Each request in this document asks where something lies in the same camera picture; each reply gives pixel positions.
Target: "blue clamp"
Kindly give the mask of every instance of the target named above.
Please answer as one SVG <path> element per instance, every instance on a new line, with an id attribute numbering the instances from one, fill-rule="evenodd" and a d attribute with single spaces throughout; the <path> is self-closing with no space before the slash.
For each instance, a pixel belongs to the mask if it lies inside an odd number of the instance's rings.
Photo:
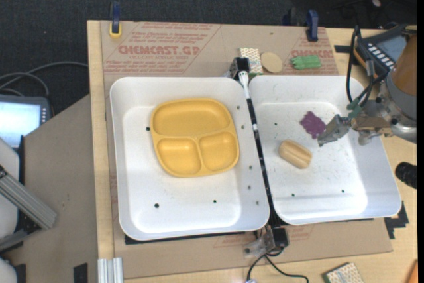
<path id="1" fill-rule="evenodd" d="M 306 24 L 309 27 L 306 30 L 306 37 L 310 42 L 318 41 L 318 13 L 315 10 L 309 10 L 306 14 Z"/>
<path id="2" fill-rule="evenodd" d="M 111 24 L 109 25 L 109 34 L 112 38 L 119 38 L 122 34 L 121 24 L 119 22 L 119 16 L 121 15 L 121 8 L 117 1 L 111 2 L 111 8 L 109 16 L 111 18 Z"/>

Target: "wooden table surface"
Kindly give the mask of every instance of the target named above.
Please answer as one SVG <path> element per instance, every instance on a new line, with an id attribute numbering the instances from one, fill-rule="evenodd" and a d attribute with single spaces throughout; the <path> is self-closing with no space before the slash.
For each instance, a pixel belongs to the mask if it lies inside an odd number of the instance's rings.
<path id="1" fill-rule="evenodd" d="M 107 131 L 105 124 L 105 96 L 103 87 L 103 65 L 101 56 L 101 32 L 98 21 L 89 21 L 89 69 L 91 116 L 93 123 L 93 149 L 95 169 L 95 196 L 97 213 L 97 244 L 99 258 L 111 259 L 114 256 L 113 230 L 111 216 L 111 196 L 109 191 L 109 164 L 107 154 Z M 376 34 L 376 31 L 365 30 L 362 35 Z M 351 29 L 328 28 L 327 35 L 340 74 L 346 74 L 348 55 L 336 53 L 334 45 L 348 46 L 352 35 Z M 355 68 L 352 76 L 365 82 L 362 69 Z M 397 137 L 382 138 L 389 163 L 393 170 L 400 162 L 417 164 L 417 147 Z M 404 202 L 409 224 L 405 228 L 395 230 L 396 238 L 392 240 L 394 251 L 376 255 L 350 256 L 307 262 L 292 262 L 278 266 L 288 273 L 302 274 L 310 282 L 323 282 L 322 274 L 347 262 L 358 267 L 366 283 L 408 283 L 418 257 L 417 242 L 417 190 L 396 179 L 401 199 Z M 125 280 L 128 283 L 198 283 L 198 282 L 246 282 L 248 268 L 234 268 L 189 274 L 174 274 L 149 278 Z M 265 282 L 305 282 L 300 278 L 283 277 L 270 265 L 255 267 L 252 277 L 259 283 Z"/>

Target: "purple sponge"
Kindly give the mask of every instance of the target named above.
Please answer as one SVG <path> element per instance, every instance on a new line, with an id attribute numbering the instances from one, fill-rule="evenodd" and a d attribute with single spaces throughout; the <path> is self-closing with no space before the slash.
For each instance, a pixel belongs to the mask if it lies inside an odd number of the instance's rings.
<path id="1" fill-rule="evenodd" d="M 325 123 L 311 111 L 308 111 L 306 115 L 303 116 L 300 123 L 305 128 L 306 132 L 312 135 L 312 139 L 316 139 L 325 131 Z"/>

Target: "white surface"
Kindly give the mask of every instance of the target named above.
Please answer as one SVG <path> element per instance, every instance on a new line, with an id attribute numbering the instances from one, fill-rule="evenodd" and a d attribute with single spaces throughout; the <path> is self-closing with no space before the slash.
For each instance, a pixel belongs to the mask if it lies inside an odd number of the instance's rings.
<path id="1" fill-rule="evenodd" d="M 17 148 L 21 136 L 40 126 L 40 111 L 37 104 L 0 101 L 0 138 Z"/>
<path id="2" fill-rule="evenodd" d="M 19 179 L 18 154 L 0 138 L 0 164 L 11 176 Z M 18 222 L 18 208 L 0 194 L 0 239 L 15 231 Z"/>
<path id="3" fill-rule="evenodd" d="M 0 258 L 0 282 L 17 283 L 18 278 L 15 269 Z"/>
<path id="4" fill-rule="evenodd" d="M 229 110 L 240 159 L 221 174 L 177 178 L 165 172 L 146 127 L 154 108 L 169 100 L 206 97 Z M 127 77 L 110 91 L 119 221 L 131 238 L 251 231 L 269 218 L 250 115 L 242 86 L 229 78 Z"/>
<path id="5" fill-rule="evenodd" d="M 388 217 L 401 199 L 379 138 L 366 146 L 350 130 L 321 148 L 300 124 L 312 111 L 326 124 L 338 113 L 347 117 L 344 76 L 258 76 L 250 85 L 268 180 L 276 213 L 286 223 Z M 351 79 L 352 96 L 363 87 Z M 308 168 L 280 158 L 278 147 L 292 139 L 312 152 Z"/>

